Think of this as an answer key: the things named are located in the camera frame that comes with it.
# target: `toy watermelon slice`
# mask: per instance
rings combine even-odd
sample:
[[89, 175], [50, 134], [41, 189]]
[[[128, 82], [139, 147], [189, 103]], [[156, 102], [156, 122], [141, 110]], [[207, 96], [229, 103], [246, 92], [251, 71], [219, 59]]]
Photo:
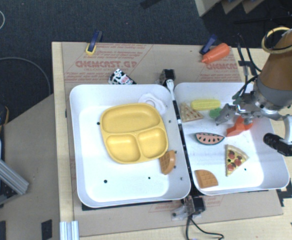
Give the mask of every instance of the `toy watermelon slice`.
[[196, 139], [204, 145], [216, 145], [222, 142], [225, 137], [209, 132], [198, 132], [196, 133]]

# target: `corn cob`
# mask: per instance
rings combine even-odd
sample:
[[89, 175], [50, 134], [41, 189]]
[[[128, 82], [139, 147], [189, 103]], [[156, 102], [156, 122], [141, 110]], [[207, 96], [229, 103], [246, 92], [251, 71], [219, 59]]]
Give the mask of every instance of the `corn cob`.
[[193, 110], [213, 110], [221, 106], [221, 102], [218, 99], [196, 99], [190, 103], [190, 107]]

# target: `pizza slice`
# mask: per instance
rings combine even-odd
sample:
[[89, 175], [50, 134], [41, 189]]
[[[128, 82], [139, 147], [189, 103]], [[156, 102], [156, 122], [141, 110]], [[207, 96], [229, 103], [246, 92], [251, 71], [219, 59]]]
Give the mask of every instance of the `pizza slice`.
[[185, 102], [180, 105], [180, 118], [182, 122], [188, 122], [204, 118], [198, 111], [192, 109]]
[[226, 145], [226, 176], [231, 175], [243, 163], [248, 160], [249, 156], [238, 147]]

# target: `toy sink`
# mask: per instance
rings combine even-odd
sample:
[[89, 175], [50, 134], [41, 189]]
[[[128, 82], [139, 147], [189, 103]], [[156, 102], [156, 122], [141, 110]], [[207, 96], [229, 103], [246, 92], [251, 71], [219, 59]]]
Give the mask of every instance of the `toy sink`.
[[[180, 83], [174, 94], [179, 108], [198, 99], [217, 99], [223, 107], [233, 102], [232, 96], [242, 85]], [[166, 112], [158, 117], [150, 105], [138, 103], [144, 94], [162, 100]], [[283, 156], [263, 142], [266, 133], [274, 133], [268, 118], [255, 119], [249, 130], [216, 145], [203, 145], [196, 133], [225, 136], [234, 121], [216, 126], [209, 111], [201, 111], [203, 119], [179, 125], [171, 94], [159, 84], [82, 84], [72, 89], [69, 101], [77, 193], [88, 207], [181, 200], [191, 187], [204, 195], [221, 195], [280, 189], [289, 183]], [[249, 156], [230, 176], [226, 176], [226, 145]], [[176, 154], [175, 167], [167, 175], [161, 172], [158, 159], [166, 150]], [[218, 185], [201, 188], [196, 170], [210, 171]]]
[[166, 129], [157, 109], [147, 103], [111, 107], [100, 117], [108, 154], [122, 164], [157, 159], [168, 148]]

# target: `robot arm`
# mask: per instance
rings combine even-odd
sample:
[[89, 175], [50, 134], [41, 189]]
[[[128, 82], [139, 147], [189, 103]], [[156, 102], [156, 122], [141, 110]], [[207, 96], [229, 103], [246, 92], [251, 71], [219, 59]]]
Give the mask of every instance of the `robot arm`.
[[[285, 31], [273, 48], [267, 38], [275, 32]], [[269, 31], [262, 39], [263, 50], [270, 53], [261, 73], [251, 78], [236, 95], [233, 104], [226, 104], [215, 119], [217, 125], [227, 122], [236, 114], [248, 125], [254, 118], [267, 117], [285, 124], [285, 138], [268, 133], [264, 142], [285, 156], [292, 156], [292, 115], [279, 112], [292, 104], [292, 29], [278, 27]], [[242, 93], [247, 84], [254, 82], [253, 91]]]

